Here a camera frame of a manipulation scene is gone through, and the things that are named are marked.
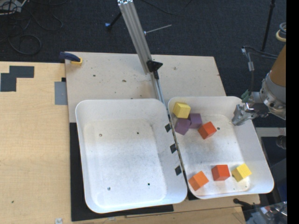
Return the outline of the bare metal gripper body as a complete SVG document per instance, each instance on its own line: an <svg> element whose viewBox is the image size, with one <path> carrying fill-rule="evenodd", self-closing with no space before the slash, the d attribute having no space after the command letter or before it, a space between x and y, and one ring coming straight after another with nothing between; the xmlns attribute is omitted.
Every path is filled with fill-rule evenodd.
<svg viewBox="0 0 299 224"><path fill-rule="evenodd" d="M266 91L246 91L243 94L244 110L250 119L265 118L269 114L286 120L286 105Z"/></svg>

